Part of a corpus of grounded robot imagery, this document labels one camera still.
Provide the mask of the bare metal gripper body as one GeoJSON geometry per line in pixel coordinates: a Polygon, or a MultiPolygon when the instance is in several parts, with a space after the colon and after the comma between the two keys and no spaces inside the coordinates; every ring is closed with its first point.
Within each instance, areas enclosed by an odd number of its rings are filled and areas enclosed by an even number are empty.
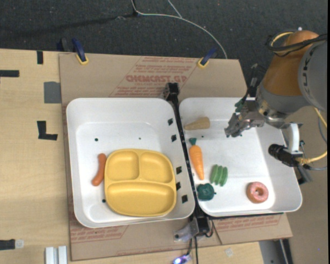
{"type": "Polygon", "coordinates": [[[277,129],[285,125],[289,104],[282,101],[268,102],[264,99],[240,99],[235,104],[235,128],[237,131],[262,127],[268,124],[277,129]]]}

